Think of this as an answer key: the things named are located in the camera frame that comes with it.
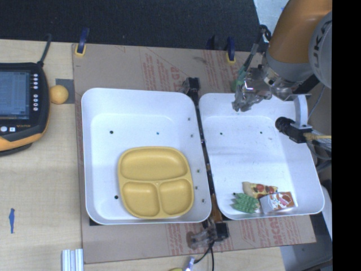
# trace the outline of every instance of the small packaged box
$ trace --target small packaged box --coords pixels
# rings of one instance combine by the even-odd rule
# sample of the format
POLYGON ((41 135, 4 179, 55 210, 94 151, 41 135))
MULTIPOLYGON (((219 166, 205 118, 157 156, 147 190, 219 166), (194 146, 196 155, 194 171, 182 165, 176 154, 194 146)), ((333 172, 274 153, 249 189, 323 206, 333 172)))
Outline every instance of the small packaged box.
POLYGON ((296 204, 291 192, 276 192, 259 199, 264 213, 292 208, 296 204))

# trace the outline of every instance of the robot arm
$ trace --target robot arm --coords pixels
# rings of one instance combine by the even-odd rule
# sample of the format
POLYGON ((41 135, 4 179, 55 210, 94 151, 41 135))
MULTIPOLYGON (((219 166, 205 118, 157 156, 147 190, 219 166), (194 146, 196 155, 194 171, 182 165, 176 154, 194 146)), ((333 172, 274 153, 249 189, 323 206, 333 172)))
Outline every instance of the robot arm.
POLYGON ((248 59, 241 68, 233 109, 247 111, 273 95, 294 100, 298 87, 313 75, 331 88, 331 39, 332 0, 289 0, 262 63, 249 69, 248 59))

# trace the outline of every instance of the green toy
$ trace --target green toy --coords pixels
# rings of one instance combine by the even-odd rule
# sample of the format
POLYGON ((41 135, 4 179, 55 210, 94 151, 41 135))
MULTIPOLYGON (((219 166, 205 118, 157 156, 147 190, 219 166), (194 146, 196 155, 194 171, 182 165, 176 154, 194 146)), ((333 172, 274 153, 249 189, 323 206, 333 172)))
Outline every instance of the green toy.
POLYGON ((259 209, 258 199, 243 193, 233 194, 236 196, 236 203, 233 204, 234 209, 245 213, 255 213, 259 209))

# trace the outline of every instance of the device screen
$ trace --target device screen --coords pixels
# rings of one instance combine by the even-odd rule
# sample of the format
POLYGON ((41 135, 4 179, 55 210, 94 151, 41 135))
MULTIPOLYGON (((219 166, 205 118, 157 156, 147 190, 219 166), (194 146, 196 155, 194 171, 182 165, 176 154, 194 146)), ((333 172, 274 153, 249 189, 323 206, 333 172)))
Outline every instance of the device screen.
POLYGON ((30 72, 0 71, 0 119, 29 119, 30 72))

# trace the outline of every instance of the yellow ball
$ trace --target yellow ball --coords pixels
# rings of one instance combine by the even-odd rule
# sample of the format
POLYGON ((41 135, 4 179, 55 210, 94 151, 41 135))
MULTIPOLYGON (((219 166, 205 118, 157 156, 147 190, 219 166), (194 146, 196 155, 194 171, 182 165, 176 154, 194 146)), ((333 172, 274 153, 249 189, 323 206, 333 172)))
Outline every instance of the yellow ball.
POLYGON ((62 104, 69 97, 68 90, 63 85, 55 85, 50 88, 50 101, 55 104, 62 104))

